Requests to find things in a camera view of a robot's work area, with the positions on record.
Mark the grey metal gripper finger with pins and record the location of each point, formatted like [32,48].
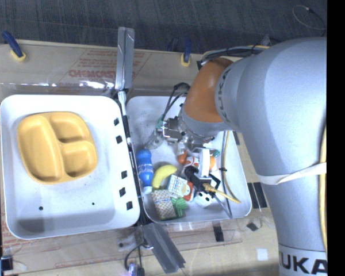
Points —
[155,142]
[173,142]

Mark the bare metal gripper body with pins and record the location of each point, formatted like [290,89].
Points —
[175,128]

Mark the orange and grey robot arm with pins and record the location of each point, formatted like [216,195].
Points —
[270,102]

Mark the blue plastic bottle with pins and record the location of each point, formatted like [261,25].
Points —
[144,165]

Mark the orange and white packet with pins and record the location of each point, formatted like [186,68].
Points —
[193,161]

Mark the yellow banana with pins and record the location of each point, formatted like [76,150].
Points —
[161,175]

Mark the orange carrot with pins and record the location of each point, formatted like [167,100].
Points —
[212,162]

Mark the white and orange carton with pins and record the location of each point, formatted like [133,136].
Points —
[179,187]

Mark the yellow patterned packet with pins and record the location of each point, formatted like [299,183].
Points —
[163,204]

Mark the green broccoli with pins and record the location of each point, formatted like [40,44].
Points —
[179,206]

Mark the white cube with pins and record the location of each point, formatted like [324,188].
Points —
[204,200]

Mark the white plastic tray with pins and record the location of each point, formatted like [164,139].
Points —
[74,206]
[235,206]

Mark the yellow divided plate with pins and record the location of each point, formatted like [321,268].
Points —
[54,148]

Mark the brown cardboard board red print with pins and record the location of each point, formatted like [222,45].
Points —
[74,65]

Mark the black cylinder on white bracket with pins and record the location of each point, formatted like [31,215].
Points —
[193,177]

